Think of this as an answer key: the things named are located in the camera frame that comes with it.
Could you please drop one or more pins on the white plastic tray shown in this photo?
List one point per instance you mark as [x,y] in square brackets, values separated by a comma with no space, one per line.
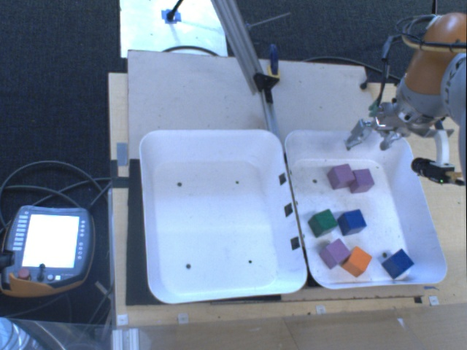
[215,228]
[394,213]

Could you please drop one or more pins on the green cube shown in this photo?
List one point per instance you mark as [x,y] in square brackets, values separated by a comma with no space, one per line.
[322,223]

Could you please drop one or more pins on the orange cube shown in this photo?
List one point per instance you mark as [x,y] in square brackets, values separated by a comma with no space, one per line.
[357,261]

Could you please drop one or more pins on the pale flat board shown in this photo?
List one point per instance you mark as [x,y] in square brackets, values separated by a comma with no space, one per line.
[197,93]

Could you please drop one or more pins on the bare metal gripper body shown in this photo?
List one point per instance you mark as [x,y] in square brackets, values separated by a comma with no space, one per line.
[412,119]

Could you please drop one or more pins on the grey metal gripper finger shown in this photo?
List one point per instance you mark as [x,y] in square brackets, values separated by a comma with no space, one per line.
[357,134]
[389,140]

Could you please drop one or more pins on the purple cube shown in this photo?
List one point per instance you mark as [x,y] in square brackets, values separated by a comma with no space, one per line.
[339,176]
[333,253]
[363,181]

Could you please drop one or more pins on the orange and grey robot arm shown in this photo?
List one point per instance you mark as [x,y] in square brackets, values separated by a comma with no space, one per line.
[427,71]

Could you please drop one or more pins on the black cylinder on white bracket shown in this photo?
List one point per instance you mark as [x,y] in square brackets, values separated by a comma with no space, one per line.
[432,168]

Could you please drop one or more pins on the blue cube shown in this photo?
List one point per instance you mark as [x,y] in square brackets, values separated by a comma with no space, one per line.
[352,222]
[397,264]

